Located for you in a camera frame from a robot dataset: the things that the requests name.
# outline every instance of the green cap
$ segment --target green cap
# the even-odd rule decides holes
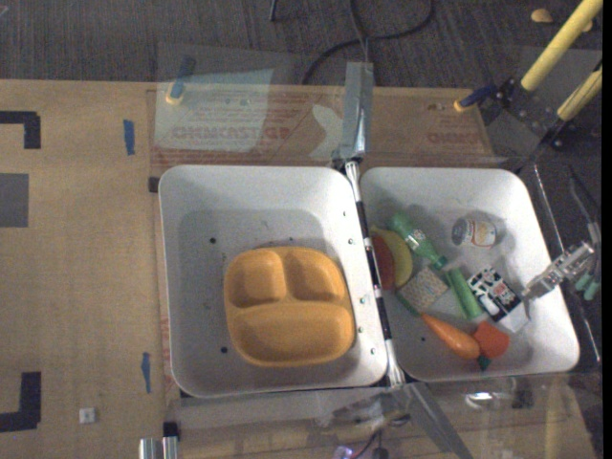
[[[593,298],[595,297],[595,294],[597,293],[597,291],[600,289],[600,283],[599,282],[591,282],[589,284],[589,287],[586,289],[586,291],[584,291],[584,299],[586,301],[592,301]]]
[[[445,256],[441,256],[440,258],[438,258],[435,263],[433,264],[433,268],[436,271],[439,271],[440,269],[442,269],[445,265],[447,265],[448,260]]]
[[[491,362],[492,360],[486,358],[485,356],[478,357],[478,365],[480,365],[481,371],[487,370],[487,367],[489,367],[489,364],[491,364]]]
[[[578,279],[578,282],[575,285],[576,290],[585,291],[591,282],[593,282],[593,275],[587,272],[580,279]]]

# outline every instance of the metal clamp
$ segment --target metal clamp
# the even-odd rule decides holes
[[[140,459],[179,459],[178,437],[156,439],[141,439],[139,446]]]
[[[374,66],[351,62],[346,65],[342,139],[334,152],[335,160],[361,158],[367,149],[372,123]]]
[[[563,280],[576,281],[590,266],[595,251],[582,242],[577,248],[571,248],[553,261],[541,274],[527,283],[523,291],[525,299],[533,299],[550,293]]]

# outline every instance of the black tape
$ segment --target black tape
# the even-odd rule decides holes
[[[181,431],[176,422],[164,422],[164,437],[176,437],[181,440]]]
[[[147,182],[149,192],[152,194],[157,194],[160,191],[160,178],[159,177],[149,177]]]
[[[379,309],[379,317],[381,319],[382,335],[385,340],[391,340],[391,327],[389,326],[389,318],[386,315],[386,308],[384,307],[384,299],[382,297],[376,298],[376,305]]]
[[[362,201],[357,202],[357,215],[360,218],[360,226],[361,226],[361,236],[363,238],[368,238],[370,233],[367,228],[367,219],[365,218],[365,206]]]
[[[365,247],[365,255],[367,257],[367,265],[370,267],[370,275],[372,275],[372,284],[374,285],[374,287],[381,287],[381,281],[379,280],[379,272],[376,270],[374,252],[370,247]]]
[[[24,149],[40,149],[40,116],[32,111],[0,111],[0,124],[23,124]]]
[[[32,430],[41,419],[41,374],[40,372],[21,373],[21,392],[19,411],[0,413],[0,432]]]

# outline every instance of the yellow divided plate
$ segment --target yellow divided plate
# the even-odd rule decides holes
[[[231,341],[255,365],[325,363],[342,356],[355,339],[344,277],[321,251],[245,251],[229,264],[224,299]]]

